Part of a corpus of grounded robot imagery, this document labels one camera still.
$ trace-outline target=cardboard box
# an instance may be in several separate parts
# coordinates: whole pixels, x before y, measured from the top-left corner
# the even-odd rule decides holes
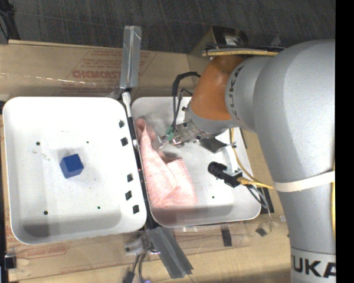
[[[118,92],[119,75],[110,73],[96,78],[93,74],[98,71],[101,75],[100,72],[106,69],[113,73],[120,71],[120,61],[121,50],[115,48],[11,41],[9,45],[0,45],[0,100],[7,101],[16,96],[113,96]],[[175,77],[189,70],[186,54],[142,51],[139,86],[133,91],[133,99],[170,96]],[[181,87],[193,90],[194,82],[185,79]],[[14,237],[10,226],[1,116],[0,135],[6,248],[8,255],[14,256],[17,262],[17,267],[9,270],[9,281],[112,282],[115,273],[120,282],[135,260],[134,256],[126,254],[125,244],[134,241],[138,232],[49,245],[26,245]],[[257,136],[246,133],[245,141],[253,173],[262,181],[271,183]],[[270,192],[270,197],[274,206],[274,213],[270,215],[263,214],[251,221],[174,231],[199,282],[235,282],[254,278],[263,280],[259,282],[283,282],[281,280],[289,273],[289,239],[276,192]],[[266,233],[264,237],[256,232],[259,228]],[[226,243],[223,230],[229,232],[231,246]],[[168,279],[157,255],[152,255],[150,260],[144,267],[145,277]],[[187,281],[185,278],[173,282]]]

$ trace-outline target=white band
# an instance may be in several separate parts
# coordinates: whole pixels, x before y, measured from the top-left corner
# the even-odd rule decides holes
[[[296,182],[274,182],[274,188],[279,192],[296,192],[332,183],[335,178],[336,172],[331,171]]]

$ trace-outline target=pink cloth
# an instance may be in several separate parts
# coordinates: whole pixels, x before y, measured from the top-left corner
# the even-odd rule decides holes
[[[168,208],[195,205],[198,198],[183,160],[168,159],[164,153],[153,149],[152,141],[157,136],[144,119],[137,119],[135,127],[152,206]]]

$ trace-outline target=blue cube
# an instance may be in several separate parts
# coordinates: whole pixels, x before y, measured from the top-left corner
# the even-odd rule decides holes
[[[81,162],[78,154],[69,155],[63,157],[60,162],[60,168],[65,178],[70,178],[79,175],[83,169],[83,163]]]

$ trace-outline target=black pole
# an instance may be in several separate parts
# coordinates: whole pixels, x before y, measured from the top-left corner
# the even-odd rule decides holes
[[[0,0],[0,16],[4,21],[8,38],[20,40],[16,22],[14,21],[14,7],[8,0]]]

